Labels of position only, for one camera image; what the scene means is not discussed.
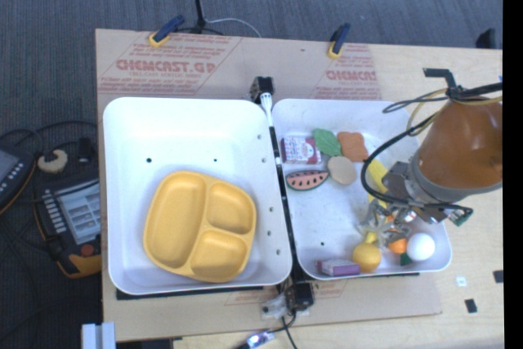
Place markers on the white plastic tray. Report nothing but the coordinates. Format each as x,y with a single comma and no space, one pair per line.
327,216
184,126

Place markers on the orange biscuit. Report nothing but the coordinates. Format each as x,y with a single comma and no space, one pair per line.
353,146

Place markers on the beige bitten doughnut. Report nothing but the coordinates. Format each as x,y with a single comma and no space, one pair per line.
53,164

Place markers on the red and white carton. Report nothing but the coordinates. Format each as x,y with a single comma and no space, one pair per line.
299,150

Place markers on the yellow banana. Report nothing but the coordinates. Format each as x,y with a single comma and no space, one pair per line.
378,173

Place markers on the pink and white box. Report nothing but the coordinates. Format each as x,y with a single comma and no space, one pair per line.
338,267

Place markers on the orange carrot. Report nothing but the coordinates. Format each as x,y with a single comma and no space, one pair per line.
398,246

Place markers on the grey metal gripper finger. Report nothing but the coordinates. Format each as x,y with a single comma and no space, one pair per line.
374,213
402,218

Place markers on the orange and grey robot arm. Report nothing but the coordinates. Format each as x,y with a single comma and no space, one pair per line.
461,151

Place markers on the yellow divided plate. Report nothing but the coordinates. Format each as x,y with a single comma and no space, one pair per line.
175,216

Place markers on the thin black and white rod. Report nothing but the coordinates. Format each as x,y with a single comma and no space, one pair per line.
281,171

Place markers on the pale yellow star shape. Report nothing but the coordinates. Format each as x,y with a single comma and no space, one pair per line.
381,235

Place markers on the beige biscuit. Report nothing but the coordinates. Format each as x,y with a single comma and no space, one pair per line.
342,170

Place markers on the yellow lemon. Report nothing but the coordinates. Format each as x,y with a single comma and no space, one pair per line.
366,257

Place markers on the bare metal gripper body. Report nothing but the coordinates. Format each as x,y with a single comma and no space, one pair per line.
402,186

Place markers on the red watermelon slice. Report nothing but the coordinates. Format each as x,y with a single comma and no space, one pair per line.
306,180

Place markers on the brown cardboard board red print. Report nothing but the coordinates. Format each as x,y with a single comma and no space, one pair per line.
171,65

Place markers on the white egg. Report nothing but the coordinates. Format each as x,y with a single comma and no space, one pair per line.
421,247

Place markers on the green lettuce leaf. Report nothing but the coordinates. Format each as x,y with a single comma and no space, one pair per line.
327,141

